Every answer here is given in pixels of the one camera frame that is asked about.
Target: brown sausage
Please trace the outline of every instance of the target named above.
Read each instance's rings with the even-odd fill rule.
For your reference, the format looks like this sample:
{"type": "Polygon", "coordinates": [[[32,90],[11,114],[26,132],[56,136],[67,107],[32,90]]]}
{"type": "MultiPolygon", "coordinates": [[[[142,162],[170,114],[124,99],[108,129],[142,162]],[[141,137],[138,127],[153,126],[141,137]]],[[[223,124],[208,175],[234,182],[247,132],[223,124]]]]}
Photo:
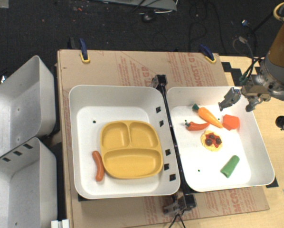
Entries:
{"type": "Polygon", "coordinates": [[[95,160],[95,164],[96,164],[95,180],[102,181],[104,177],[104,165],[103,165],[102,157],[99,151],[93,151],[93,159],[95,160]]]}

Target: dark background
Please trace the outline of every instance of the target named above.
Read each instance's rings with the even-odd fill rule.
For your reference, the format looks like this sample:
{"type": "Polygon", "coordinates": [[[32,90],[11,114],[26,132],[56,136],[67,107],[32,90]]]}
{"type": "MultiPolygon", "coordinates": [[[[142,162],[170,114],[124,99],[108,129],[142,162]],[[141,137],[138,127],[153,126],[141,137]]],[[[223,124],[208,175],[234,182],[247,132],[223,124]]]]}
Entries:
{"type": "Polygon", "coordinates": [[[247,55],[233,40],[247,39],[254,56],[264,56],[282,23],[270,17],[284,0],[180,0],[177,12],[144,23],[146,8],[87,0],[9,0],[0,8],[0,70],[10,76],[33,55],[51,67],[70,37],[88,49],[198,52],[204,44],[220,55],[247,55]],[[242,26],[246,19],[249,27],[242,26]]]}

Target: yellow plate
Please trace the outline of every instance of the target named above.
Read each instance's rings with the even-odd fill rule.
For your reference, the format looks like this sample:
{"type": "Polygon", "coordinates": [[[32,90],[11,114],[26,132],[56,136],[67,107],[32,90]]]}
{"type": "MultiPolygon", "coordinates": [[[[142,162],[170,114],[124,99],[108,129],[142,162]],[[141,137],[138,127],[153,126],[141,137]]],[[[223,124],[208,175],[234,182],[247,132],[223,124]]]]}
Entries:
{"type": "Polygon", "coordinates": [[[105,171],[118,179],[153,176],[163,167],[156,130],[146,122],[116,121],[101,130],[101,155],[105,171]]]}

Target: green cylinder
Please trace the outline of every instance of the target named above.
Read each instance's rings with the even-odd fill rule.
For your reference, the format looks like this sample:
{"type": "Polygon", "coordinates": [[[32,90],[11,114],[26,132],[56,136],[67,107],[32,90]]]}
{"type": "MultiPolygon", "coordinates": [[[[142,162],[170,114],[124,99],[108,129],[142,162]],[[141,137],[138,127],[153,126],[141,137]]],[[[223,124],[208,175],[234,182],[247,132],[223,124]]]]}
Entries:
{"type": "Polygon", "coordinates": [[[224,174],[227,178],[231,176],[235,167],[237,166],[240,158],[237,155],[233,155],[231,159],[225,164],[225,166],[221,169],[221,173],[224,174]]]}

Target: cardboard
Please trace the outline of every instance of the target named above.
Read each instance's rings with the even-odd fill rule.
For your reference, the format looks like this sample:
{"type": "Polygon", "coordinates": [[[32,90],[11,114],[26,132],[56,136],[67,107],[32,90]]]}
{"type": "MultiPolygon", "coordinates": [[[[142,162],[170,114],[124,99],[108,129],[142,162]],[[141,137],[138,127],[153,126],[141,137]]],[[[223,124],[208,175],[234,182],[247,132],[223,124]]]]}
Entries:
{"type": "MultiPolygon", "coordinates": [[[[63,136],[66,211],[75,228],[125,228],[171,222],[163,207],[171,197],[139,197],[79,201],[74,186],[68,94],[76,85],[150,86],[156,74],[165,74],[168,87],[227,86],[219,55],[216,63],[201,53],[88,51],[84,64],[80,50],[58,51],[61,130],[63,136]]],[[[196,193],[197,207],[183,220],[268,210],[262,187],[196,193]]]]}

